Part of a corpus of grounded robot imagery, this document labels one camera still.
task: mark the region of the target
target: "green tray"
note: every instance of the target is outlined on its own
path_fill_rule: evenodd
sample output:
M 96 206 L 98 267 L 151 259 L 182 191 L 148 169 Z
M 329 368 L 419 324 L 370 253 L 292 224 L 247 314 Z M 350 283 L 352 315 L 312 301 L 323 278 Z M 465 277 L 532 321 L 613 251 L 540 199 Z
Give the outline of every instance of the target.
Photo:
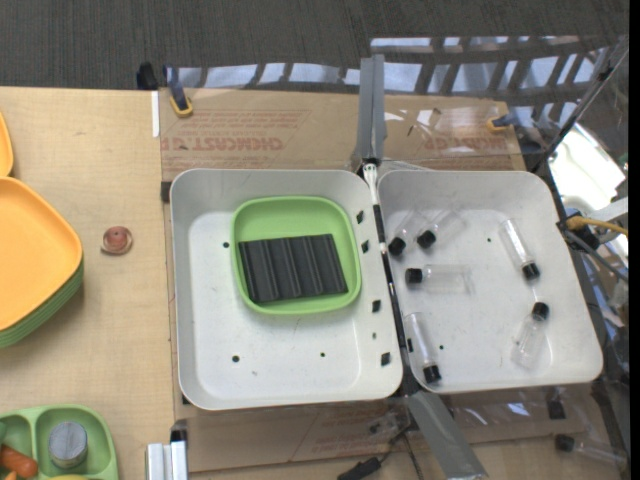
M 41 304 L 38 309 L 32 311 L 18 323 L 0 331 L 0 348 L 17 343 L 51 318 L 78 291 L 82 284 L 83 276 L 84 261 L 80 260 L 80 265 L 69 280 Z
M 260 304 L 251 300 L 240 260 L 240 242 L 323 234 L 331 234 L 335 241 L 347 283 L 345 293 Z M 247 201 L 233 214 L 231 246 L 231 259 L 240 294 L 250 308 L 261 313 L 300 315 L 332 311 L 348 306 L 360 292 L 362 277 L 353 229 L 345 211 L 329 199 L 282 196 Z
M 49 433 L 63 421 L 76 421 L 87 431 L 87 458 L 71 469 L 60 469 L 49 459 Z M 118 480 L 118 464 L 113 439 L 106 422 L 97 412 L 74 404 L 45 405 L 0 414 L 7 426 L 3 443 L 38 462 L 35 480 L 61 475 L 82 475 L 89 480 Z M 0 479 L 9 471 L 0 467 Z

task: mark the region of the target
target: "orange plate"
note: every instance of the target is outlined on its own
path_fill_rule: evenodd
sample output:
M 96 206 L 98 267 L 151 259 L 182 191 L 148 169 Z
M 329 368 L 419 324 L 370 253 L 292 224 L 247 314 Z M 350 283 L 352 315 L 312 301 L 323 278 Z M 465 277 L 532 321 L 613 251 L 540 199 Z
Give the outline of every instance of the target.
M 13 168 L 13 151 L 9 140 L 9 131 L 0 113 L 0 176 L 9 176 Z
M 82 244 L 49 203 L 0 178 L 0 331 L 37 310 L 80 266 Z

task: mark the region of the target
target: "wooden table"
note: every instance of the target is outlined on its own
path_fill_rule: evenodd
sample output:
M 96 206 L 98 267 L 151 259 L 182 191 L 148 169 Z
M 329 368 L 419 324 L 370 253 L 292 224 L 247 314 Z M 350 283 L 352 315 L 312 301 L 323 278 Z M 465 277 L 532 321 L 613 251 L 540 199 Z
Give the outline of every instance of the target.
M 98 411 L 115 442 L 122 480 L 144 478 L 144 451 L 167 442 L 174 423 L 169 300 L 159 139 L 150 94 L 141 91 L 0 88 L 12 138 L 12 175 L 51 203 L 84 248 L 80 291 L 18 344 L 0 349 L 0 413 L 56 403 Z M 124 256 L 100 251 L 110 226 L 134 245 Z M 602 428 L 595 404 L 585 409 Z M 414 478 L 400 447 L 378 479 Z M 553 453 L 548 438 L 485 443 L 474 450 L 491 478 L 618 478 L 615 469 Z M 417 453 L 426 478 L 444 478 Z M 335 478 L 354 458 L 236 469 L 192 478 Z

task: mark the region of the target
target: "tray lid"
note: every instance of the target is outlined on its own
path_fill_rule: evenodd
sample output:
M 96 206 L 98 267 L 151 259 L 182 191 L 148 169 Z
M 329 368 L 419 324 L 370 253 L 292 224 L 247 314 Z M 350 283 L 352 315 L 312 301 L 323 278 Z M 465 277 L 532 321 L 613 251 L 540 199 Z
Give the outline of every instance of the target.
M 589 382 L 599 375 L 602 351 L 556 226 L 551 192 L 540 178 L 517 171 L 397 170 L 381 176 L 378 189 L 387 242 L 412 210 L 426 221 L 455 210 L 466 223 L 427 250 L 416 246 L 390 257 L 402 315 L 422 315 L 426 321 L 429 352 L 441 376 L 427 383 L 420 361 L 413 359 L 416 352 L 410 353 L 423 387 L 448 394 Z M 512 262 L 499 233 L 507 219 L 518 222 L 539 278 L 527 280 Z M 426 272 L 426 266 L 444 271 L 442 289 L 406 282 L 407 269 Z M 465 282 L 453 283 L 462 273 Z M 537 362 L 526 369 L 511 352 L 537 301 L 546 303 L 550 314 Z
M 264 314 L 247 306 L 232 266 L 233 216 L 247 201 L 273 196 L 327 198 L 344 210 L 362 272 L 361 288 L 348 305 L 307 314 Z M 384 399 L 397 390 L 402 360 L 370 192 L 359 177 L 346 171 L 194 169 L 174 180 L 170 201 L 178 378 L 192 404 L 228 410 L 351 402 Z M 256 214 L 251 225 L 281 216 Z M 278 238 L 286 234 L 283 226 L 275 236 L 249 238 Z

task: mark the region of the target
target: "plastic tube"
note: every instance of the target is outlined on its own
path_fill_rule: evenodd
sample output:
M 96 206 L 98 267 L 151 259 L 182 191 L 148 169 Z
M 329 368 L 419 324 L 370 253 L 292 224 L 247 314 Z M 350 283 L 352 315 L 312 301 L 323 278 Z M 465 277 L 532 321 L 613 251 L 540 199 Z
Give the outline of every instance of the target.
M 522 271 L 525 279 L 532 281 L 540 277 L 538 265 L 536 265 L 515 220 L 508 219 L 500 224 L 500 238 L 513 264 Z
M 411 288 L 429 293 L 469 293 L 470 271 L 466 265 L 425 265 L 405 270 L 405 281 Z
M 417 370 L 422 371 L 425 382 L 434 384 L 442 377 L 427 328 L 427 315 L 424 313 L 411 313 L 404 318 L 409 359 Z
M 520 327 L 518 337 L 511 352 L 511 359 L 527 369 L 533 369 L 539 359 L 544 344 L 549 317 L 549 306 L 536 302 Z
M 389 242 L 389 252 L 399 256 L 409 252 L 414 244 L 421 249 L 429 249 L 436 243 L 450 240 L 465 227 L 465 221 L 454 211 L 443 210 L 434 219 L 427 219 L 424 213 L 412 210 L 400 222 Z
M 555 437 L 556 450 L 565 453 L 578 453 L 589 457 L 614 464 L 620 472 L 627 467 L 627 454 L 613 446 L 594 441 L 589 438 L 572 437 L 566 434 L 558 434 Z

